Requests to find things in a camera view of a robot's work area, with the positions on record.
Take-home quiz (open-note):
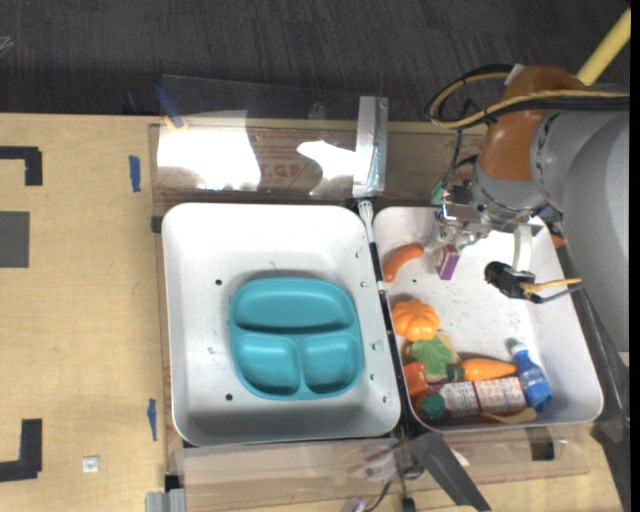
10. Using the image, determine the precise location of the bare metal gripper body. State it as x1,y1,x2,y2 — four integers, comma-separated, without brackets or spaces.
438,182,502,237

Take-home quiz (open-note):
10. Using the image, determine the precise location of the purple carton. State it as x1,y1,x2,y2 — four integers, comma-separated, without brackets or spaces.
433,243,461,282

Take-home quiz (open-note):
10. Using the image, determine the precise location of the orange sausage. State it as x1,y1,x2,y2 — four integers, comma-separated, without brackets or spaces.
382,242,426,283

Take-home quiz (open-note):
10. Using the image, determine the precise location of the white plastic tray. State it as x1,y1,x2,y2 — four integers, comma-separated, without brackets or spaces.
371,205,605,434
160,201,403,448

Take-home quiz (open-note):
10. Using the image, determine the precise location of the orange pumpkin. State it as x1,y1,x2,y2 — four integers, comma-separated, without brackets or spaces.
390,298,442,343

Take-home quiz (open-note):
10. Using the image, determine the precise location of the green lettuce leaf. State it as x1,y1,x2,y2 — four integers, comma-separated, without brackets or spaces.
409,335,454,379

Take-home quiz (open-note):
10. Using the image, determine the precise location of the orange carrot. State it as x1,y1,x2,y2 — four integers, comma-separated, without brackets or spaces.
446,357,518,383

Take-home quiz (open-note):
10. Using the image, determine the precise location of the red orange toy pepper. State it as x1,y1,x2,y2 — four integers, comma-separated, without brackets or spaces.
402,361,431,399

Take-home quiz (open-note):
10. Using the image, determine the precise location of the blue plastic bottle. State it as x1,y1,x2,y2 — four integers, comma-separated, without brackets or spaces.
508,340,554,409

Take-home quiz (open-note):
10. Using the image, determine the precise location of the red fruit with green top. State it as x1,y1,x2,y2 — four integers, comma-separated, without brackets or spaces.
413,391,447,422

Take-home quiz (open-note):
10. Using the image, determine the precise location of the blue divided plate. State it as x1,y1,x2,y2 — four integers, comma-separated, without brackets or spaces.
228,276,365,401

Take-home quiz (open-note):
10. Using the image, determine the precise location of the tan wooden spoon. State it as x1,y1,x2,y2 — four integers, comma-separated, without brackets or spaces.
478,406,539,426

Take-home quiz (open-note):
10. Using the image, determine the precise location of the yellow pole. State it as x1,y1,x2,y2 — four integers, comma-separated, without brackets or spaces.
574,7,631,87

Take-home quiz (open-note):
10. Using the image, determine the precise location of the black cylinder on white bracket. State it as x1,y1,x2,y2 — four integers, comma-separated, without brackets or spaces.
483,224,538,301

